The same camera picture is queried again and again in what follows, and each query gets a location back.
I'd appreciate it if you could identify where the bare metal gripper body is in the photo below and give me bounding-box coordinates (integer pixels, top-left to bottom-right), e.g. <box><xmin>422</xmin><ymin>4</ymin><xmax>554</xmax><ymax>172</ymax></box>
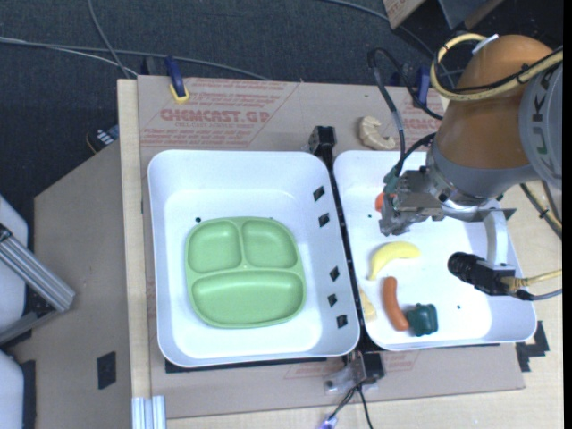
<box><xmin>386</xmin><ymin>170</ymin><xmax>517</xmax><ymax>225</ymax></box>

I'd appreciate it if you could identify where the yellow banana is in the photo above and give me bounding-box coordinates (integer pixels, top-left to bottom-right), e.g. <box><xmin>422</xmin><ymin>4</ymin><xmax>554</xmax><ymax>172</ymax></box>
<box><xmin>366</xmin><ymin>240</ymin><xmax>423</xmax><ymax>282</ymax></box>

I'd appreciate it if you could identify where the orange sausage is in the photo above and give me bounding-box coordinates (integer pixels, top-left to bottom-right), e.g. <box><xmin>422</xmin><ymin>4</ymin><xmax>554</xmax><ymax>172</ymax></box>
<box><xmin>382</xmin><ymin>275</ymin><xmax>411</xmax><ymax>333</ymax></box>

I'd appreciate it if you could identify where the beige croissant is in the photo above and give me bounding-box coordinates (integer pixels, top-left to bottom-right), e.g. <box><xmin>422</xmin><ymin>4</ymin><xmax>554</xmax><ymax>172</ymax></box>
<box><xmin>357</xmin><ymin>114</ymin><xmax>398</xmax><ymax>152</ymax></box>

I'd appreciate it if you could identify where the pale yellow wedge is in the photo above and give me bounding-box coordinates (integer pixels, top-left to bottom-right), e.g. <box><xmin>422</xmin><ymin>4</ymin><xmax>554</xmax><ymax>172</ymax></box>
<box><xmin>358</xmin><ymin>285</ymin><xmax>378</xmax><ymax>322</ymax></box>

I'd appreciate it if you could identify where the white plastic tray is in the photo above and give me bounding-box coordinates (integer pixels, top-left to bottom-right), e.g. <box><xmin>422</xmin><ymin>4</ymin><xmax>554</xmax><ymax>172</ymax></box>
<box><xmin>332</xmin><ymin>149</ymin><xmax>539</xmax><ymax>353</ymax></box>
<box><xmin>147</xmin><ymin>148</ymin><xmax>362</xmax><ymax>369</ymax></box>

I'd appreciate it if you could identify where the green divided plate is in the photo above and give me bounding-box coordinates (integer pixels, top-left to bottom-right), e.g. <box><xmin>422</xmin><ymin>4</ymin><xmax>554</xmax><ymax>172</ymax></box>
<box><xmin>183</xmin><ymin>215</ymin><xmax>307</xmax><ymax>331</ymax></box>

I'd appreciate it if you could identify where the brown cardboard board red print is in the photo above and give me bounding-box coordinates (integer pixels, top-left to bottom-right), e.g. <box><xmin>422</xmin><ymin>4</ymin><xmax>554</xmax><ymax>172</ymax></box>
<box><xmin>136</xmin><ymin>74</ymin><xmax>527</xmax><ymax>420</ymax></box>

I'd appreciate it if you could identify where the black cylinder on white bracket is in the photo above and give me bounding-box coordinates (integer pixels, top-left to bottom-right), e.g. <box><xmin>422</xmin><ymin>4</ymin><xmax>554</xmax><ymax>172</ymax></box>
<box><xmin>447</xmin><ymin>206</ymin><xmax>517</xmax><ymax>297</ymax></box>

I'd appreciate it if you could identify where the black block with thin wires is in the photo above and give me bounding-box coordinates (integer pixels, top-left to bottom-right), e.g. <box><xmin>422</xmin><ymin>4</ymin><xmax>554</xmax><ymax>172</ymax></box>
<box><xmin>342</xmin><ymin>349</ymin><xmax>386</xmax><ymax>384</ymax></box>
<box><xmin>307</xmin><ymin>124</ymin><xmax>337</xmax><ymax>156</ymax></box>

